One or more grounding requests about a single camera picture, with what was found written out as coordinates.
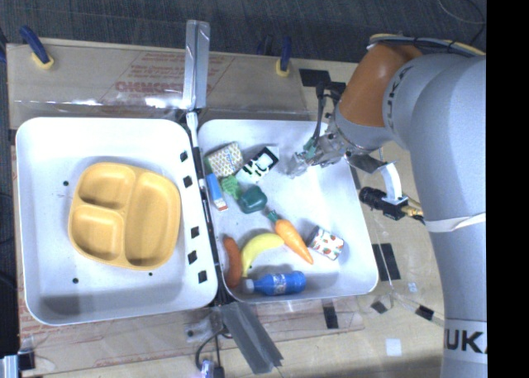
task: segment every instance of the white tray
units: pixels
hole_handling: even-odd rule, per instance
[[[312,251],[314,265],[295,255],[286,246],[261,253],[249,277],[265,273],[301,270],[307,277],[307,288],[299,294],[270,298],[260,294],[231,294],[250,303],[277,300],[324,299],[369,293],[379,279],[355,183],[346,162],[321,168],[310,167],[304,175],[290,179],[285,171],[295,151],[314,133],[316,123],[306,121],[212,120],[198,132],[203,156],[236,141],[245,160],[263,146],[279,147],[279,163],[259,182],[269,202],[267,208],[290,220],[305,237],[316,225],[345,240],[342,253],[335,261]],[[225,196],[228,210],[219,212],[210,203],[222,269],[228,267],[222,245],[224,236],[233,237],[239,248],[261,232],[273,232],[272,222],[262,213],[243,213],[231,196]]]
[[[193,155],[180,125],[163,119],[39,117],[20,126],[16,144],[26,303],[36,319],[85,323],[195,309],[213,300],[217,276]],[[77,181],[101,161],[153,170],[177,185],[183,210],[179,239],[160,268],[108,266],[72,247],[68,216]],[[192,181],[188,187],[185,177]]]

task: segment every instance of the blue bottle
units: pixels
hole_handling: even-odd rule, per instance
[[[247,294],[259,292],[265,295],[300,293],[305,289],[305,274],[299,270],[287,274],[267,274],[258,280],[244,280],[243,291]]]

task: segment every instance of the yellow clamp tip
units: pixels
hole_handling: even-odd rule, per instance
[[[50,58],[50,60],[48,60],[48,62],[46,62],[46,63],[44,64],[44,63],[42,63],[42,60],[39,59],[39,56],[37,56],[37,55],[35,54],[35,52],[31,53],[31,58],[35,61],[36,65],[37,65],[39,68],[41,68],[41,69],[49,69],[49,68],[51,68],[51,67],[53,66],[53,64],[54,64],[54,62],[55,62],[55,61],[53,60],[53,58],[52,58],[50,55],[48,55],[48,58]]]
[[[278,59],[278,61],[275,62],[275,73],[280,77],[288,77],[290,74],[290,67],[287,66],[287,70],[281,70],[281,59]]]

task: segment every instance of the carrot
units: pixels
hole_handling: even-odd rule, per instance
[[[234,289],[239,285],[242,277],[241,251],[232,237],[224,237],[222,243],[224,244],[230,263],[230,267],[225,276],[226,285],[229,289]]]
[[[274,210],[267,217],[274,222],[275,231],[284,239],[284,243],[312,265],[314,260],[311,253],[294,225],[288,219],[279,219]]]

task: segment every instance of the white cable tie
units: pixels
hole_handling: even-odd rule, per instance
[[[440,221],[424,221],[429,232],[452,232],[462,227],[468,227],[476,223],[485,222],[485,212],[474,216],[465,216],[462,218],[442,219]]]

